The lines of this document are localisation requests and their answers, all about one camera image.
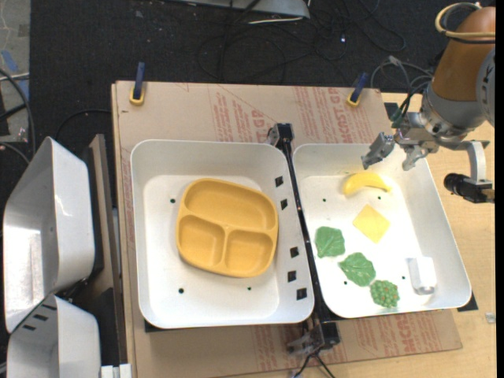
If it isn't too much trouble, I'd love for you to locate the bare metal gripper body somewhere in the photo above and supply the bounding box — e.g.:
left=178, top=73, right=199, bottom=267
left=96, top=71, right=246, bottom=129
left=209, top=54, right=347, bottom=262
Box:
left=393, top=111, right=470, bottom=154

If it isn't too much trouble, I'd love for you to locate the yellow banana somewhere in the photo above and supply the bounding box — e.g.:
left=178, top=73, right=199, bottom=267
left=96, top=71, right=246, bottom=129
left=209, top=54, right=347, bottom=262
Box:
left=341, top=171, right=393, bottom=198

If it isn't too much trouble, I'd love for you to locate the white plastic tray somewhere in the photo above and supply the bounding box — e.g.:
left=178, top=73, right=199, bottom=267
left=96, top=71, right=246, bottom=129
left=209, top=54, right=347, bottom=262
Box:
left=292, top=143, right=473, bottom=320
left=129, top=139, right=316, bottom=330

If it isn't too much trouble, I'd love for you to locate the yellow cheese slice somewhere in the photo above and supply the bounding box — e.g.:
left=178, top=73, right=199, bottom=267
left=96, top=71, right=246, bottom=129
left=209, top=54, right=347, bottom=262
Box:
left=351, top=203, right=391, bottom=245

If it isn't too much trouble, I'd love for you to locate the green lettuce leaf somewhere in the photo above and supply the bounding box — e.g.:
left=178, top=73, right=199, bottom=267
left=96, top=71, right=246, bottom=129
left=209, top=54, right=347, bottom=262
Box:
left=338, top=251, right=377, bottom=288
left=313, top=225, right=347, bottom=260

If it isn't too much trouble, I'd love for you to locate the thin black rod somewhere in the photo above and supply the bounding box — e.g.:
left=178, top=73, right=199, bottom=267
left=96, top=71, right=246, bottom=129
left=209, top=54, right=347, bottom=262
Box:
left=281, top=139, right=330, bottom=324

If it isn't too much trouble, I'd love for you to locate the clear plastic cup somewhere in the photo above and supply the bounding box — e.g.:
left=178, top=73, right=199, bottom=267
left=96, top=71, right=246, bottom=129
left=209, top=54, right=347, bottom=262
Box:
left=406, top=255, right=438, bottom=296

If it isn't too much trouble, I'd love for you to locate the green peas cluster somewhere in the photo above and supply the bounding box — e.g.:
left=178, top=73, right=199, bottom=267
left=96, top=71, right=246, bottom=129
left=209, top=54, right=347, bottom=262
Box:
left=369, top=279, right=401, bottom=309

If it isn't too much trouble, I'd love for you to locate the brown cardboard board red print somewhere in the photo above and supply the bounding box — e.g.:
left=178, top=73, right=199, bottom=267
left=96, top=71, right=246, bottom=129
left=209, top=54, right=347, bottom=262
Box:
left=110, top=80, right=464, bottom=376

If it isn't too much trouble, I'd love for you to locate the yellow divided plate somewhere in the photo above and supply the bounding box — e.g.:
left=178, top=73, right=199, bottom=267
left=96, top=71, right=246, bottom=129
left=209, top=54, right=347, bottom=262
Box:
left=175, top=177, right=280, bottom=280

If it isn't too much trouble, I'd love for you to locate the black cylinder on white bracket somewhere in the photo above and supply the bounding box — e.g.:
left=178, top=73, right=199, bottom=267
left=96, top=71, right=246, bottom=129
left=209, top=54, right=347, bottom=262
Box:
left=443, top=139, right=495, bottom=205

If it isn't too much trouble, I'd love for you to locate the black block with thin wires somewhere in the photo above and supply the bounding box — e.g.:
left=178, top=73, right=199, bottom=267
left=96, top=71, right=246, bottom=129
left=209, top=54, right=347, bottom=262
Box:
left=286, top=321, right=342, bottom=354
left=267, top=122, right=295, bottom=149

